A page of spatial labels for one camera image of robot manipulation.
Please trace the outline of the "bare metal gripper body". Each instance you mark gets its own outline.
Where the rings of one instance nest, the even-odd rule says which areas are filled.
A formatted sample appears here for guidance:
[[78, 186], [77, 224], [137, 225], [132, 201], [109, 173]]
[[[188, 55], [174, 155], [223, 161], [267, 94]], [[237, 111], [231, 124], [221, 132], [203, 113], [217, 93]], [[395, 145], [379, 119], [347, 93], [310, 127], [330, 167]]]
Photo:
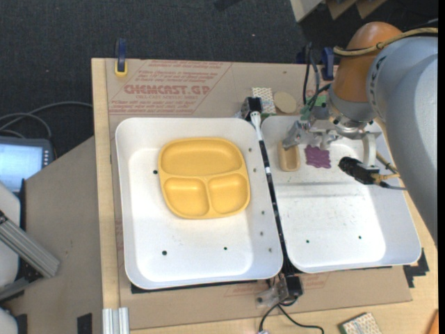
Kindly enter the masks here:
[[374, 118], [375, 111], [365, 103], [346, 103], [342, 107], [326, 103], [309, 109], [309, 132], [327, 140], [355, 139]]

